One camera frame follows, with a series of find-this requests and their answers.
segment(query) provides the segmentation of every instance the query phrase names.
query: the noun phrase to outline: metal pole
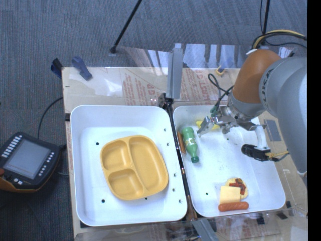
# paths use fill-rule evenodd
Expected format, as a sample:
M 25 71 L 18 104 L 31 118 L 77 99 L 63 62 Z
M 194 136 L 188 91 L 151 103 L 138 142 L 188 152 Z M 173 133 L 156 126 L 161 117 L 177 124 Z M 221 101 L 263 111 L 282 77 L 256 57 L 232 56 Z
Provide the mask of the metal pole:
M 264 19 L 264 27 L 263 27 L 263 35 L 266 33 L 266 25 L 267 25 L 267 18 L 269 17 L 270 1 L 271 1 L 271 0 L 267 0 L 267 2 L 266 2 L 265 19 Z
M 137 1 L 137 3 L 136 3 L 136 5 L 135 5 L 134 9 L 132 10 L 132 12 L 131 12 L 131 14 L 130 14 L 130 16 L 129 16 L 129 18 L 128 18 L 128 20 L 127 20 L 126 24 L 125 24 L 125 26 L 124 26 L 124 28 L 122 29 L 122 31 L 121 31 L 121 33 L 120 33 L 119 37 L 117 38 L 117 40 L 116 40 L 116 42 L 115 42 L 114 46 L 110 49 L 110 52 L 111 52 L 111 53 L 113 53 L 113 54 L 114 54 L 114 53 L 116 53 L 116 47 L 118 46 L 119 41 L 121 40 L 122 36 L 124 35 L 124 33 L 125 33 L 125 31 L 126 31 L 126 29 L 127 29 L 128 25 L 129 25 L 129 23 L 130 23 L 131 19 L 133 18 L 134 14 L 136 13 L 136 11 L 137 11 L 137 9 L 138 9 L 138 7 L 139 7 L 139 5 L 140 5 L 141 1 L 142 1 L 142 0 L 138 0 L 138 1 Z

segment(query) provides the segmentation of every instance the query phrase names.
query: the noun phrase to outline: toy sausage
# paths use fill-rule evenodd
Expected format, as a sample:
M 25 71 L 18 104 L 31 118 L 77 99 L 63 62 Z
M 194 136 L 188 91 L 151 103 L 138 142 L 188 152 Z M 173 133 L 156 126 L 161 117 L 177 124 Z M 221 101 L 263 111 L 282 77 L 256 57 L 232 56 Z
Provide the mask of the toy sausage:
M 179 132 L 179 131 L 177 131 L 177 138 L 178 138 L 178 141 L 179 141 L 179 146 L 180 146 L 180 148 L 181 148 L 181 152 L 182 152 L 183 154 L 186 154 L 186 149 L 185 149 L 183 137 L 182 137 L 181 132 Z
M 248 202 L 221 203 L 218 206 L 219 211 L 246 210 L 248 207 L 249 207 Z

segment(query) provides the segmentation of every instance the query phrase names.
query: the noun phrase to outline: yellow cable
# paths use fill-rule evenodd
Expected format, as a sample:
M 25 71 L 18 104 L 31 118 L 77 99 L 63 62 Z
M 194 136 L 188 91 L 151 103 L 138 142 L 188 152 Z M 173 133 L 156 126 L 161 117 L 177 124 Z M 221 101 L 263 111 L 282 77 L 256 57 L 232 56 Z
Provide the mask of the yellow cable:
M 300 35 L 300 36 L 305 37 L 305 35 L 303 35 L 303 34 L 301 34 L 301 33 L 299 33 L 299 32 L 296 32 L 296 31 L 292 31 L 292 30 L 283 30 L 283 29 L 280 29 L 280 30 L 272 30 L 272 31 L 267 32 L 264 36 L 259 37 L 259 38 L 255 41 L 255 43 L 254 43 L 254 45 L 253 45 L 253 48 L 256 48 L 256 46 L 260 43 L 260 41 L 261 41 L 262 39 L 264 39 L 266 36 L 268 36 L 267 34 L 271 34 L 271 33 L 274 33 L 274 32 L 286 32 L 286 33 L 292 33 L 292 34 L 296 34 L 296 35 Z
M 265 153 L 268 157 L 275 157 L 275 156 L 280 156 L 280 155 L 286 155 L 286 154 L 288 154 L 289 153 L 289 151 L 284 151 L 284 152 L 281 152 L 281 153 Z

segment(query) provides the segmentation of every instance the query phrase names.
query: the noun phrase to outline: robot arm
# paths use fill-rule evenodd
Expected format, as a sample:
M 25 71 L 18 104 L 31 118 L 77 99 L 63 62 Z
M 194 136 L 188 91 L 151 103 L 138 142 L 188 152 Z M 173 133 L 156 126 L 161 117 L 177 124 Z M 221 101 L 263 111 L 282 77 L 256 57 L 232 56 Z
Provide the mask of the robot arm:
M 307 70 L 306 57 L 281 59 L 270 50 L 255 50 L 240 69 L 235 85 L 228 96 L 227 106 L 214 110 L 197 131 L 199 136 L 211 129 L 209 122 L 220 125 L 227 133 L 241 126 L 258 131 L 252 119 L 268 111 L 279 121 L 281 133 L 300 176 L 307 185 Z M 242 152 L 262 147 L 242 147 Z

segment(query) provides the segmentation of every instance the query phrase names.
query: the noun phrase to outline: yellow divided plate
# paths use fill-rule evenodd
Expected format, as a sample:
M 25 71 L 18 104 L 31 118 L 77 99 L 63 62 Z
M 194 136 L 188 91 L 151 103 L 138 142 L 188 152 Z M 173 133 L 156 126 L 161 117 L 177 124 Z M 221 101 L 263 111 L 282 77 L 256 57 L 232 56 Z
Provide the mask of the yellow divided plate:
M 110 190 L 123 200 L 161 192 L 169 180 L 163 157 L 147 136 L 128 136 L 105 144 L 100 162 Z

